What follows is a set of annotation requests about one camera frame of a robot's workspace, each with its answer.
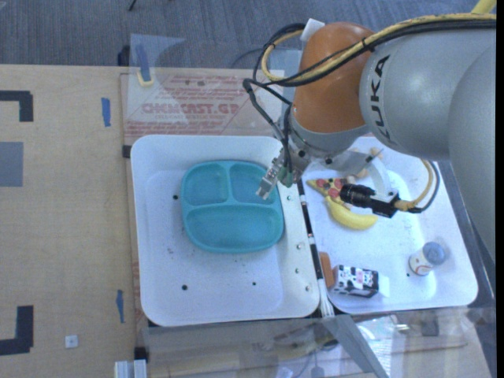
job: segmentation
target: gray square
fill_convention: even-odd
[[[23,143],[0,142],[0,187],[23,186]]]

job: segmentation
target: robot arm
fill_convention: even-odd
[[[495,23],[491,14],[472,13],[421,17],[377,33],[329,24],[309,38],[298,75],[284,79],[268,71],[269,44],[263,72],[271,83],[295,87],[295,97],[282,121],[282,152],[258,194],[300,180],[312,161],[358,173],[367,156],[347,149],[371,132],[392,150],[451,160],[469,215],[495,256]],[[342,193],[381,206],[380,195],[363,187]],[[385,199],[385,207],[397,201]]]

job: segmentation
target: dark gray floor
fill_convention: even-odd
[[[478,0],[138,0],[132,11],[131,0],[0,2],[0,63],[115,65],[132,34],[221,43],[233,57],[311,17],[378,31],[420,15],[468,12]]]

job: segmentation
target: yellow banana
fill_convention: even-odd
[[[326,196],[325,201],[332,217],[345,227],[354,230],[365,230],[371,228],[378,220],[378,216],[375,214],[358,214],[350,211],[343,205],[340,198],[332,200],[331,197]]]

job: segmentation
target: table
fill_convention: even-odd
[[[126,68],[0,66],[2,91],[33,98],[32,120],[26,112],[20,118],[19,101],[0,101],[0,148],[9,150],[16,169],[0,186],[0,349],[18,351],[0,356],[2,376],[110,376],[115,361],[134,358],[138,325],[120,89],[127,74]],[[467,309],[444,310],[441,329],[461,318],[455,334],[443,337],[450,345],[394,353],[391,372],[424,376],[420,363],[437,368],[431,376],[490,376],[475,326],[490,325],[492,311],[479,310],[472,320]],[[399,316],[417,326],[415,314]],[[361,326],[373,332],[369,321],[380,317]],[[147,335],[158,339],[161,332],[153,329]],[[201,353],[198,333],[179,333]],[[424,346],[427,341],[435,339],[413,342],[435,347]],[[166,371],[154,359],[152,369]],[[355,365],[342,365],[347,362],[339,363],[339,373],[356,373]]]

